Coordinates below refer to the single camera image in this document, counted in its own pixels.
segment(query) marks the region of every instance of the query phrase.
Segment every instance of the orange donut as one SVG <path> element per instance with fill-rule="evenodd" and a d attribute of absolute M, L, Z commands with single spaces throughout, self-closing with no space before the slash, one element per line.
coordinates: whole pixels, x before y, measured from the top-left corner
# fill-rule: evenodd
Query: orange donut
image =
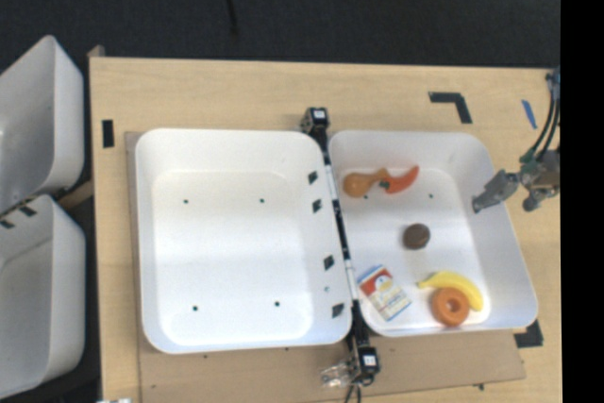
<path fill-rule="evenodd" d="M 445 326 L 459 326 L 469 313 L 468 298 L 458 289 L 444 287 L 432 296 L 432 314 Z"/>

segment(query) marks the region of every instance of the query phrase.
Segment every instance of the yellow banana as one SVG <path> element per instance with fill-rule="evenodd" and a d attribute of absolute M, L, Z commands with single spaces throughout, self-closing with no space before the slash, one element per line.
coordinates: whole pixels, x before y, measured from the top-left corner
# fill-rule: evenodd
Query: yellow banana
<path fill-rule="evenodd" d="M 417 287 L 424 289 L 426 287 L 436 287 L 442 289 L 444 287 L 453 287 L 462 291 L 468 298 L 470 307 L 474 311 L 482 310 L 483 300 L 482 294 L 478 287 L 469 278 L 464 277 L 456 272 L 440 271 L 425 280 L 417 283 Z"/>

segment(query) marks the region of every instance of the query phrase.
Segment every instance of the wooden board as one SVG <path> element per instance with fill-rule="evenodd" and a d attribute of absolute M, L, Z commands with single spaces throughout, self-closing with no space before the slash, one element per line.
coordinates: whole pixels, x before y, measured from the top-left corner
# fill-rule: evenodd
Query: wooden board
<path fill-rule="evenodd" d="M 141 336 L 136 310 L 126 175 L 125 133 L 159 126 L 289 129 L 309 106 L 327 107 L 331 130 L 464 131 L 487 146 L 495 167 L 518 169 L 534 143 L 522 99 L 544 120 L 545 71 L 334 65 L 289 62 L 91 59 L 92 152 L 97 231 L 103 397 L 135 402 L 173 400 L 302 402 L 342 400 L 320 388 L 318 372 L 341 345 L 170 357 Z M 428 92 L 460 92 L 473 124 Z M 111 120 L 114 146 L 103 146 Z M 363 400 L 473 401 L 487 386 L 490 401 L 562 398 L 560 199 L 525 213 L 519 191 L 508 202 L 512 223 L 540 302 L 545 346 L 515 349 L 509 331 L 392 340 L 375 338 L 384 362 Z M 431 388 L 450 390 L 399 394 Z"/>

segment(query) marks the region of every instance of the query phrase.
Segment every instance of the plastic container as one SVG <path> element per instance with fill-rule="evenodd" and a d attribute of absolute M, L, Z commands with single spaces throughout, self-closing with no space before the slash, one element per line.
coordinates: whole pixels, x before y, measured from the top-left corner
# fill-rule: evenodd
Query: plastic container
<path fill-rule="evenodd" d="M 478 214 L 472 209 L 472 196 L 495 174 L 479 140 L 463 133 L 342 131 L 330 140 L 329 152 L 356 274 L 383 263 L 411 300 L 385 321 L 361 293 L 369 327 L 393 337 L 443 331 L 430 310 L 433 290 L 416 285 L 441 270 L 468 277 L 484 298 L 484 308 L 470 311 L 453 330 L 526 327 L 534 321 L 537 299 L 506 206 Z M 398 176 L 414 165 L 420 166 L 419 176 L 401 193 L 385 193 L 376 184 L 366 197 L 352 198 L 341 188 L 352 172 L 387 168 Z M 430 240 L 411 250 L 403 233 L 418 223 L 429 228 Z"/>
<path fill-rule="evenodd" d="M 84 234 L 44 193 L 79 178 L 83 112 L 82 75 L 53 37 L 0 76 L 0 398 L 82 355 Z"/>
<path fill-rule="evenodd" d="M 143 331 L 167 353 L 330 344 L 351 295 L 321 150 L 158 129 L 134 150 Z"/>

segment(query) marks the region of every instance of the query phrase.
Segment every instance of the red chili pepper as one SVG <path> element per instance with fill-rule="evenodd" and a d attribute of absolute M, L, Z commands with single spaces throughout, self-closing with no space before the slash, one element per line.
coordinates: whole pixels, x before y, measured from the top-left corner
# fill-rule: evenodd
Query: red chili pepper
<path fill-rule="evenodd" d="M 419 175 L 419 166 L 415 165 L 403 176 L 387 176 L 379 182 L 386 193 L 398 193 L 409 188 Z"/>

